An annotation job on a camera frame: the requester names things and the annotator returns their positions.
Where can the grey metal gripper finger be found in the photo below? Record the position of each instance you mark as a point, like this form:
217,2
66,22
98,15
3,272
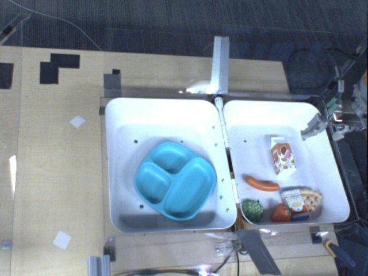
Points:
316,124

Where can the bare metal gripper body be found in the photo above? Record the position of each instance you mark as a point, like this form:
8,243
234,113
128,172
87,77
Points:
343,124

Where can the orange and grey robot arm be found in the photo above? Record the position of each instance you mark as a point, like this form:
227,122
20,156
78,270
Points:
364,92

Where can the white plastic tray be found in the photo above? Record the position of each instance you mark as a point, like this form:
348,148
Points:
316,165
126,183

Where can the orange and white carton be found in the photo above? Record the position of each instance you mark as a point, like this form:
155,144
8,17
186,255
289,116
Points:
283,157

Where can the tan lattice pie slice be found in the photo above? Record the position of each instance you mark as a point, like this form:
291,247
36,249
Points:
313,198

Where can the orange sausage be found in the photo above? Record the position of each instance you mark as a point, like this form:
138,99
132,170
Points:
261,184

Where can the white and yellow can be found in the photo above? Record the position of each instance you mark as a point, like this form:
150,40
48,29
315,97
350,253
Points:
295,204

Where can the red strawberry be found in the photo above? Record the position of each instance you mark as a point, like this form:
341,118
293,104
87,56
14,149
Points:
280,214

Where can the green grapes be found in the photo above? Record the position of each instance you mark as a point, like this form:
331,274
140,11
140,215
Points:
252,210

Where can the blue divided plate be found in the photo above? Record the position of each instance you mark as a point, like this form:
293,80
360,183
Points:
184,188

